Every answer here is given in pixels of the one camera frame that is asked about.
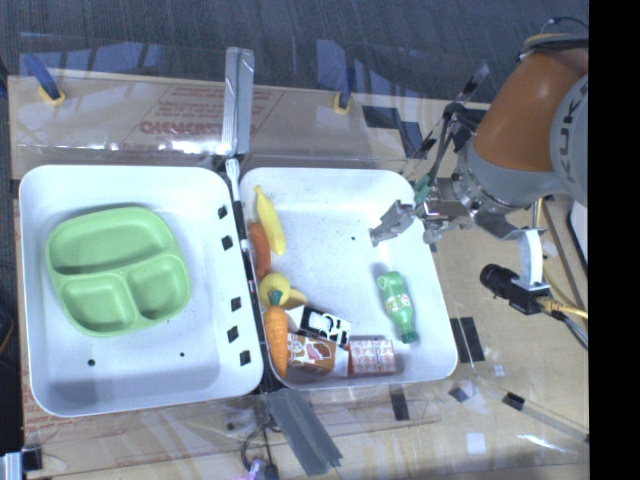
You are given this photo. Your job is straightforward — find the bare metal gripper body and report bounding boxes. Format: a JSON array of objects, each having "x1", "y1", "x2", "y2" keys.
[{"x1": 414, "y1": 171, "x2": 503, "y2": 233}]

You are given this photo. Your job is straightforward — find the white plastic tray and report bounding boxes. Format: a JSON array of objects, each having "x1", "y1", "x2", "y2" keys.
[
  {"x1": 18, "y1": 163, "x2": 265, "y2": 418},
  {"x1": 238, "y1": 166, "x2": 459, "y2": 392}
]

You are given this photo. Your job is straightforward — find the green plastic bottle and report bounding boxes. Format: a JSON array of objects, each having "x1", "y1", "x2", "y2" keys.
[{"x1": 375, "y1": 270, "x2": 421, "y2": 346}]

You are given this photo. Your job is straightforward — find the yellow banana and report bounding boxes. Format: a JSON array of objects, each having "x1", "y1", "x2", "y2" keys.
[{"x1": 252, "y1": 184, "x2": 288, "y2": 257}]

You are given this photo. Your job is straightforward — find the black and white carton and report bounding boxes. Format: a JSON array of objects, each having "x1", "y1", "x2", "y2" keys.
[{"x1": 298, "y1": 305, "x2": 353, "y2": 348}]

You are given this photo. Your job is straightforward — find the yellow fruit wedge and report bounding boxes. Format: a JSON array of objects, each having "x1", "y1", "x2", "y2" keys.
[{"x1": 283, "y1": 287, "x2": 310, "y2": 312}]

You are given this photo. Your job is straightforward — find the small orange carrot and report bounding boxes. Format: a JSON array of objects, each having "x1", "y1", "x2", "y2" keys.
[{"x1": 247, "y1": 222, "x2": 273, "y2": 282}]

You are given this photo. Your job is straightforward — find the yellow lemon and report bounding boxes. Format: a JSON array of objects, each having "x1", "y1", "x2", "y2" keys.
[{"x1": 257, "y1": 271, "x2": 293, "y2": 310}]

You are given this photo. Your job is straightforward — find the orange carton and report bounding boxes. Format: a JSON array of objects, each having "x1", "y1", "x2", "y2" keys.
[{"x1": 346, "y1": 336, "x2": 398, "y2": 377}]

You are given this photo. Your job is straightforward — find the brown cardboard board, red print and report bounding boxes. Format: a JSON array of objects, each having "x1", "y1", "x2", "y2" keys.
[{"x1": 7, "y1": 67, "x2": 444, "y2": 475}]

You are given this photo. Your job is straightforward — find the brown and white carton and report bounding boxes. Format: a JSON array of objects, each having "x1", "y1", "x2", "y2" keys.
[{"x1": 285, "y1": 331, "x2": 351, "y2": 378}]

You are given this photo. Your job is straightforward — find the orange carrot with green top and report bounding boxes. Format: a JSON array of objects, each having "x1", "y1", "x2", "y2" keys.
[{"x1": 262, "y1": 289, "x2": 291, "y2": 381}]

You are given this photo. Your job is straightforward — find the green divided plate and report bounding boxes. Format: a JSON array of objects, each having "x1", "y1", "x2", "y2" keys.
[{"x1": 44, "y1": 206, "x2": 194, "y2": 339}]

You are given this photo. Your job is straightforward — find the black cylinder on white bracket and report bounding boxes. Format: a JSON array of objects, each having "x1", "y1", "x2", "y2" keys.
[{"x1": 479, "y1": 227, "x2": 552, "y2": 316}]

